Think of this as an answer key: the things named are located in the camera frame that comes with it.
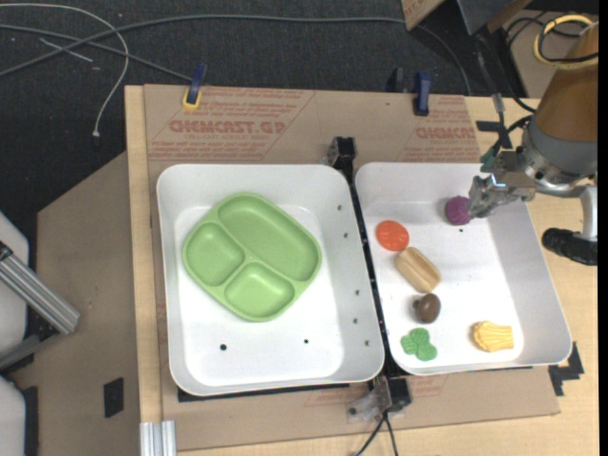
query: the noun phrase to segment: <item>divided plate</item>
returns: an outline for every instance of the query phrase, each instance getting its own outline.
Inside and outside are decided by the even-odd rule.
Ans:
[[[302,225],[260,195],[214,206],[183,245],[190,275],[218,302],[250,321],[288,309],[321,266],[321,249]]]
[[[355,183],[370,240],[389,349],[405,371],[435,374],[455,371],[558,364],[572,349],[570,332],[546,267],[527,206],[516,201],[488,218],[454,226],[446,202],[467,196],[479,164],[368,163]],[[409,231],[415,247],[440,271],[433,292],[442,303],[437,320],[420,323],[412,307],[422,297],[395,266],[395,252],[375,237],[377,225],[392,219]],[[510,350],[480,350],[472,327],[491,321],[512,327]],[[421,361],[406,354],[404,335],[427,329],[438,355]]]
[[[218,208],[218,223],[206,223],[221,226],[230,240],[215,226],[208,226],[211,229],[199,238],[202,243],[219,243],[219,249],[225,250],[218,252],[223,259],[217,263],[220,268],[211,275],[211,283],[225,285],[226,295],[232,298],[227,294],[230,278],[268,264],[274,274],[274,269],[286,272],[292,286],[311,278],[289,309],[266,322],[243,319],[202,292],[183,261],[184,242],[201,219],[223,201],[242,193],[246,195],[240,200],[223,203],[227,207],[223,213]],[[169,366],[183,390],[209,396],[344,384],[370,380],[382,369],[384,348],[370,279],[350,188],[339,172],[320,164],[179,164],[162,172],[157,196]],[[314,238],[320,251],[316,275],[315,249],[301,231],[294,233],[292,226],[284,225],[283,239],[302,249],[297,265],[288,258],[279,261],[275,256],[260,255],[266,247],[251,249],[242,242],[238,229],[243,225],[236,220],[238,216],[256,211],[256,221],[262,221],[276,213],[252,200],[257,197],[293,218]],[[242,262],[239,250],[244,255]],[[260,282],[265,278],[268,283],[265,275],[251,271],[246,275]],[[235,292],[246,292],[238,283],[234,288]],[[283,301],[289,298],[278,297]],[[247,304],[234,299],[238,296],[232,302],[240,307]]]

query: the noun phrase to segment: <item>white tray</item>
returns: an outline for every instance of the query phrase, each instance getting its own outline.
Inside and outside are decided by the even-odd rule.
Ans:
[[[231,313],[187,274],[181,247],[214,204],[257,193],[318,241],[322,264],[301,297],[267,322]],[[197,396],[366,381],[384,350],[349,186],[326,165],[180,164],[157,183],[169,362]]]
[[[479,164],[368,163],[355,184],[361,201],[382,301],[389,349],[396,363],[418,375],[557,364],[572,340],[542,256],[527,206],[517,201],[466,226],[445,219],[450,198],[467,196]],[[442,302],[438,319],[422,324],[411,305],[421,297],[395,268],[394,252],[375,237],[384,219],[401,222],[409,246],[441,272],[434,290]],[[492,321],[513,328],[515,347],[486,352],[476,347],[471,327]],[[438,356],[423,362],[405,354],[401,338],[424,327]]]

